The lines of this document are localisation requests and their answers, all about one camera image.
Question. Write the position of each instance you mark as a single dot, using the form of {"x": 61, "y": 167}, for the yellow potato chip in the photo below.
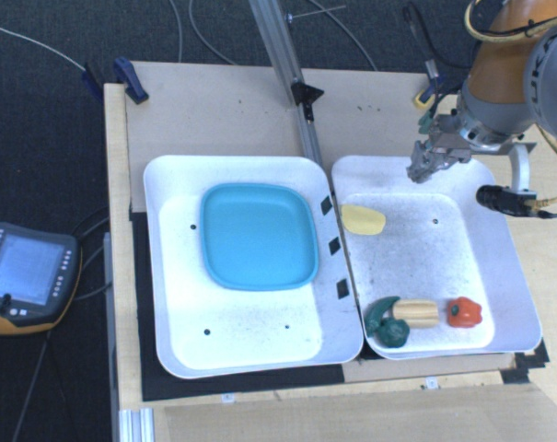
{"x": 363, "y": 220}

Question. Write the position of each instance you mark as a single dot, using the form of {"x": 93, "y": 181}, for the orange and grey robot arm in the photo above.
{"x": 503, "y": 72}

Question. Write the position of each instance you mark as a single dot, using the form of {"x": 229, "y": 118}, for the white plastic tray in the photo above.
{"x": 416, "y": 265}
{"x": 241, "y": 329}

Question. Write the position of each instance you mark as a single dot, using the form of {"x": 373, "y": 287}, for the blue plate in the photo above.
{"x": 258, "y": 236}

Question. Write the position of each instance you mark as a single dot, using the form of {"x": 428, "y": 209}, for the dark green chili pepper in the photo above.
{"x": 375, "y": 313}

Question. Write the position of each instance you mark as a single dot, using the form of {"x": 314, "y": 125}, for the red bell pepper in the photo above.
{"x": 465, "y": 312}

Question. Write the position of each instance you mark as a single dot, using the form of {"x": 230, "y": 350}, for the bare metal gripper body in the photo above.
{"x": 457, "y": 138}

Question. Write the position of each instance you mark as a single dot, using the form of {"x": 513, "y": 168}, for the green broccoli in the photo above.
{"x": 394, "y": 333}

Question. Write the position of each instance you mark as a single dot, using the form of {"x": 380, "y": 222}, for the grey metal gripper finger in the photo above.
{"x": 439, "y": 163}
{"x": 417, "y": 164}

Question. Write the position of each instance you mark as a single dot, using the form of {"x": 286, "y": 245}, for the pale wood board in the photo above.
{"x": 213, "y": 108}

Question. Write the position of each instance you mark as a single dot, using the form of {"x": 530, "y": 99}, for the black cylinder on white bracket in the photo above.
{"x": 503, "y": 198}

